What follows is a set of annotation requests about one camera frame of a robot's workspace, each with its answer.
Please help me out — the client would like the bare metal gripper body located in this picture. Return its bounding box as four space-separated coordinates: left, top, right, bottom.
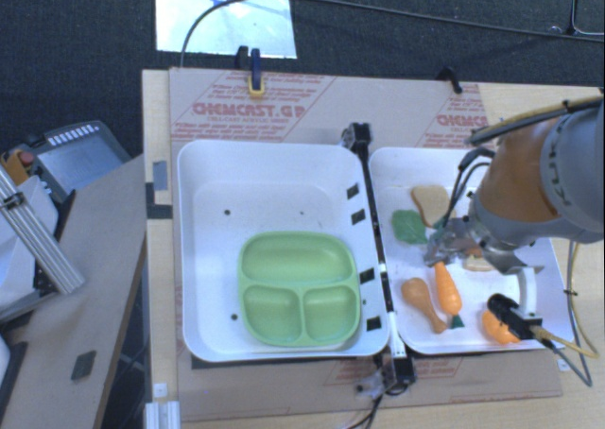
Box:
440 216 484 254

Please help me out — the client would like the pale biscuit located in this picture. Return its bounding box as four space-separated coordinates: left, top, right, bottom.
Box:
461 252 496 274

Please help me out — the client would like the green lettuce leaf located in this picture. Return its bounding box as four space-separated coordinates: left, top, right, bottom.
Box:
390 209 429 246

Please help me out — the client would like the orange carrot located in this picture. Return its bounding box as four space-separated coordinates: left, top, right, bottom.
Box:
433 261 466 330

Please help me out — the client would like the tan bread slice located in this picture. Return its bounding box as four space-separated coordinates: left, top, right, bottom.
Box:
409 184 458 229

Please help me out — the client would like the tan chicken drumstick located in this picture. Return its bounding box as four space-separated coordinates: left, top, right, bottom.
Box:
401 277 448 335

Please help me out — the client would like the thin black and white rod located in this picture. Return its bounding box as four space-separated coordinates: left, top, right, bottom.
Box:
354 142 408 363

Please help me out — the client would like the orange fruit segment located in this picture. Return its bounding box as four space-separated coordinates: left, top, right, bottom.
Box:
480 309 521 346

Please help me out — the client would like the white plastic tray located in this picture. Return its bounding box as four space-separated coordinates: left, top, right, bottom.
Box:
369 146 576 356
177 139 391 364

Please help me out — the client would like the green divided plate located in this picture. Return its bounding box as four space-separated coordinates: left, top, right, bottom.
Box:
236 231 363 350

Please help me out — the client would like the brown cardboard board red print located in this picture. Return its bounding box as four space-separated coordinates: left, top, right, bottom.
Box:
168 67 564 422

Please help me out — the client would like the black cylinder on white bracket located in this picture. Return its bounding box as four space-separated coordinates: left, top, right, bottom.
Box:
486 264 545 342

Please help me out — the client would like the black block with thin wires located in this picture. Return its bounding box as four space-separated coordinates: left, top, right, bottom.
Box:
341 122 372 150
381 354 417 386

